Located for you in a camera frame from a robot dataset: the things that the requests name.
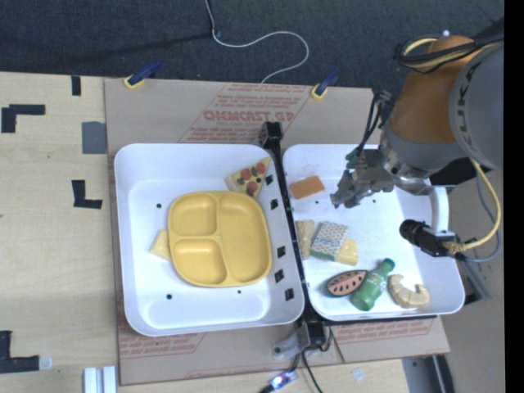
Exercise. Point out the beige croissant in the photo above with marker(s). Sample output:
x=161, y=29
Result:
x=407, y=295

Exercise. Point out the green bottle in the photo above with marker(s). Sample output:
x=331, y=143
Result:
x=370, y=287

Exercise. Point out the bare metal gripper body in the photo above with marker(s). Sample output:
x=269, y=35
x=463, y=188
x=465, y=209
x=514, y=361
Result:
x=378, y=172

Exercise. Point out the orange cheese slice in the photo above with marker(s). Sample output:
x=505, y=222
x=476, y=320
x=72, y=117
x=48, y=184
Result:
x=307, y=186

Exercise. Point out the watermelon slice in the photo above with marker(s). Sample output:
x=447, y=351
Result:
x=346, y=283

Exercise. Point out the yellow waffle biscuit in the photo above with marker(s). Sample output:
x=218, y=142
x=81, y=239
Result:
x=305, y=236

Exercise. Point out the brown cardboard board red print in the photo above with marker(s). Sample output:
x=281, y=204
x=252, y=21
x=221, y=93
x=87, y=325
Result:
x=163, y=113

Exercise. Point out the white plastic tray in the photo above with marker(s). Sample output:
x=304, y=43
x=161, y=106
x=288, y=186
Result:
x=380, y=227
x=143, y=301

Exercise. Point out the patterned green carton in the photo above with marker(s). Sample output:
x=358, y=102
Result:
x=327, y=242

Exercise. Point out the pizza slice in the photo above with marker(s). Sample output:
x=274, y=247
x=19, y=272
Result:
x=247, y=178

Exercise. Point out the yellow cheese wedge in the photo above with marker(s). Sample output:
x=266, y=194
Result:
x=349, y=253
x=161, y=246

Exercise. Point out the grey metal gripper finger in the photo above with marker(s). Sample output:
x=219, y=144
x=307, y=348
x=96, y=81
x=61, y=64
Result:
x=355, y=198
x=336, y=197

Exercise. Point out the black cylinder on white bracket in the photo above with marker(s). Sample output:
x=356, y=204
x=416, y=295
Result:
x=430, y=231

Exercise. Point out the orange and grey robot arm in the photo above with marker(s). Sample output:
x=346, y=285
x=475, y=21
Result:
x=430, y=113

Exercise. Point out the yellow divided plate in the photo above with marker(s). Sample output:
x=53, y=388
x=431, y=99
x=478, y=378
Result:
x=219, y=238

